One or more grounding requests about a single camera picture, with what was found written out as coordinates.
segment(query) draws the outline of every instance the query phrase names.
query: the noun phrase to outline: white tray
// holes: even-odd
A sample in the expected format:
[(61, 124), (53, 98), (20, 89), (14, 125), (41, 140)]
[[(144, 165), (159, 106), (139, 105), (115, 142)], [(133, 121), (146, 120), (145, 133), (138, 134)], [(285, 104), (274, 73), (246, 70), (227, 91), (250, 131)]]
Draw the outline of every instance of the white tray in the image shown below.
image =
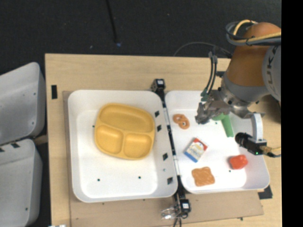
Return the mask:
[[(211, 120), (207, 124), (197, 124), (200, 91), (171, 91), (166, 95), (169, 121), (175, 143), (178, 166), (182, 184), (191, 193), (227, 192), (239, 190), (264, 189), (269, 185), (269, 173), (262, 155), (255, 156), (245, 148), (239, 147), (234, 137), (226, 137), (221, 121)], [(174, 114), (184, 114), (190, 121), (190, 128), (181, 129), (172, 120)], [(246, 132), (252, 135), (250, 119), (241, 119), (230, 114), (234, 134)], [(183, 152), (191, 141), (198, 137), (205, 141), (209, 148), (195, 163)], [(244, 154), (248, 164), (241, 170), (231, 169), (228, 158)], [(215, 183), (202, 187), (195, 185), (191, 171), (195, 168), (208, 166), (215, 177)]]
[[(142, 160), (116, 158), (94, 142), (100, 108), (121, 103), (149, 112), (156, 127), (151, 153)], [(72, 188), (83, 202), (116, 201), (172, 196), (177, 177), (160, 98), (150, 91), (79, 90), (68, 98)]]

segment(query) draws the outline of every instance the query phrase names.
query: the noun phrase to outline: wooden table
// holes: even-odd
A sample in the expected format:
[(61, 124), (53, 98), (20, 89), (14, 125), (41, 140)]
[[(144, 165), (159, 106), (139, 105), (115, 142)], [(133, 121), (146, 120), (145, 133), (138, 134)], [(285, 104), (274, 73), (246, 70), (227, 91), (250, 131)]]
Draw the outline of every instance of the wooden table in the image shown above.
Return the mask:
[[(219, 59), (226, 70), (229, 59)], [(69, 185), (64, 127), (63, 92), (79, 89), (147, 90), (156, 78), (165, 79), (166, 91), (201, 90), (210, 73), (208, 58), (150, 56), (46, 54), (47, 127), (49, 143), (52, 225), (82, 226), (171, 226), (160, 220), (160, 210), (172, 198), (106, 203), (83, 203)], [(220, 85), (217, 78), (214, 88)], [(272, 147), (281, 146), (280, 109), (266, 96), (252, 111), (265, 112), (264, 138)], [(281, 158), (265, 157), (270, 173), (272, 199), (259, 200), (257, 191), (187, 194), (192, 212), (183, 220), (188, 227), (279, 227), (282, 226)]]

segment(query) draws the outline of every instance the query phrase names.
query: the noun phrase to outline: green object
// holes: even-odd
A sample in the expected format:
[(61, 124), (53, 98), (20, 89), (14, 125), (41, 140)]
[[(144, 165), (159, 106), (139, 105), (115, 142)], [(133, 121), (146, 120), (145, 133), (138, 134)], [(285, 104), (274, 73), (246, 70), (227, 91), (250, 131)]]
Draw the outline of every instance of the green object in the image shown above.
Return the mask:
[(207, 88), (205, 88), (203, 90), (203, 92), (200, 94), (200, 96), (202, 97), (201, 98), (201, 102), (206, 102), (207, 101), (207, 98), (208, 98), (208, 95), (207, 95)]
[(233, 133), (233, 130), (232, 130), (232, 123), (231, 123), (231, 120), (230, 120), (228, 114), (221, 113), (220, 115), (214, 117), (213, 120), (215, 120), (215, 121), (221, 120), (227, 137), (233, 137), (234, 136), (234, 133)]

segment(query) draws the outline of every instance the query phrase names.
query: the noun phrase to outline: white bin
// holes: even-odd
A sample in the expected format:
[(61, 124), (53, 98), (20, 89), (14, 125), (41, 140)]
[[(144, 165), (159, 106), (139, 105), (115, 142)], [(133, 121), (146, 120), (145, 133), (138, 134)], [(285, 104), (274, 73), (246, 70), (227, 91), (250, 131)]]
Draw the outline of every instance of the white bin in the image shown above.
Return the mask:
[[(141, 160), (116, 158), (94, 142), (100, 108), (120, 103), (146, 110), (155, 121), (151, 153)], [(84, 202), (169, 197), (178, 182), (162, 102), (149, 91), (79, 90), (68, 98), (73, 192)]]
[[(171, 91), (165, 97), (181, 181), (185, 189), (191, 193), (201, 194), (266, 188), (269, 185), (269, 173), (263, 155), (255, 156), (245, 148), (239, 147), (234, 137), (226, 136), (221, 121), (196, 123), (195, 116), (201, 99), (200, 94), (200, 91)], [(173, 115), (178, 113), (184, 114), (189, 119), (190, 128), (187, 130), (181, 129), (173, 122)], [(241, 119), (232, 113), (230, 119), (234, 135), (238, 132), (252, 135), (250, 119)], [(196, 163), (184, 154), (184, 149), (195, 137), (205, 141), (209, 146)], [(241, 170), (233, 170), (229, 158), (242, 154), (246, 156), (249, 163)], [(197, 187), (191, 171), (206, 166), (211, 169), (215, 183)]]
[(37, 63), (0, 76), (0, 227), (25, 227), (40, 209), (42, 160), (34, 142), (45, 123)]

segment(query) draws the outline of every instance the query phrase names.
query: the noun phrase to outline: black cable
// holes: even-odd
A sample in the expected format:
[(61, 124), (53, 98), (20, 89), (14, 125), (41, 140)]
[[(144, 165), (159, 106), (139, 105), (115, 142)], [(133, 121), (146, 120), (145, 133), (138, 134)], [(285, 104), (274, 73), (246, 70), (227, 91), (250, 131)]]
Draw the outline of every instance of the black cable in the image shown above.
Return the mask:
[[(230, 42), (230, 38), (232, 38), (235, 42), (237, 42), (237, 40), (249, 40), (250, 38), (245, 38), (242, 36), (237, 36), (234, 35), (231, 30), (236, 27), (236, 25), (239, 23), (240, 21), (236, 21), (236, 22), (231, 22), (228, 25), (225, 26), (225, 31), (227, 33), (226, 38), (227, 40)], [(254, 25), (255, 23), (250, 22), (248, 26)], [(274, 36), (271, 38), (267, 38), (267, 39), (261, 39), (260, 41), (255, 41), (255, 42), (250, 42), (249, 45), (263, 45), (263, 46), (273, 46), (273, 45), (280, 45), (281, 44), (281, 36)]]
[(183, 219), (186, 219), (188, 217), (188, 213), (185, 213), (181, 216)]
[(280, 154), (280, 155), (275, 155), (275, 154), (273, 154), (273, 153), (271, 153), (271, 152), (268, 152), (268, 153), (267, 153), (267, 156), (272, 157), (272, 158), (278, 158), (278, 157), (281, 157), (282, 154)]
[(210, 83), (211, 83), (211, 81), (212, 81), (212, 78), (213, 78), (213, 74), (214, 74), (214, 61), (213, 61), (213, 57), (211, 56), (210, 57), (210, 68), (211, 68), (211, 70), (210, 70), (210, 76), (209, 76), (209, 79), (208, 79), (208, 83), (207, 83), (207, 85), (206, 85), (206, 89), (208, 89), (208, 87), (209, 87), (209, 85), (210, 85)]
[(116, 32), (116, 26), (115, 26), (115, 22), (114, 22), (114, 17), (113, 17), (113, 13), (112, 13), (112, 9), (110, 7), (110, 3), (109, 0), (105, 0), (106, 5), (107, 5), (107, 10), (108, 10), (108, 14), (109, 14), (109, 19), (110, 19), (110, 23), (113, 29), (113, 33), (114, 33), (114, 42), (116, 43), (117, 46), (121, 46), (121, 42), (118, 40), (118, 35)]
[(178, 220), (179, 220), (179, 226), (180, 226), (180, 227), (182, 226), (181, 217), (176, 217), (175, 222), (174, 222), (174, 226), (173, 226), (173, 227), (176, 227), (176, 224), (177, 224), (177, 221), (178, 221)]
[(217, 62), (214, 62), (214, 75), (213, 75), (213, 81), (212, 81), (212, 84), (208, 90), (208, 95), (210, 94), (210, 92), (212, 91), (213, 89), (213, 86), (214, 86), (214, 81), (215, 81), (215, 77), (216, 77), (216, 74), (217, 74)]
[(232, 53), (230, 53), (228, 50), (222, 48), (222, 47), (219, 47), (215, 44), (210, 44), (210, 43), (206, 43), (206, 42), (189, 42), (187, 44), (184, 44), (183, 46), (179, 47), (176, 52), (173, 54), (173, 56), (176, 56), (180, 50), (182, 50), (184, 47), (187, 47), (189, 45), (193, 45), (193, 44), (202, 44), (202, 45), (206, 45), (206, 46), (211, 46), (213, 47), (214, 49), (218, 49), (219, 51), (221, 51), (224, 56), (226, 56), (227, 58), (231, 58), (232, 57)]

